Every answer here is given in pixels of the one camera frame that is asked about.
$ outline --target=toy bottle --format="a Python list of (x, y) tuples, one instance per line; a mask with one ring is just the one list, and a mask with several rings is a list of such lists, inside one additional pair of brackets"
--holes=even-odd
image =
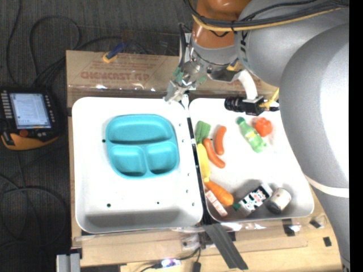
[(267, 144), (263, 141), (260, 134), (256, 131), (255, 128), (246, 123), (246, 120), (242, 117), (237, 119), (237, 124), (239, 125), (243, 137), (246, 141), (251, 145), (252, 149), (255, 152), (262, 152), (266, 149)]

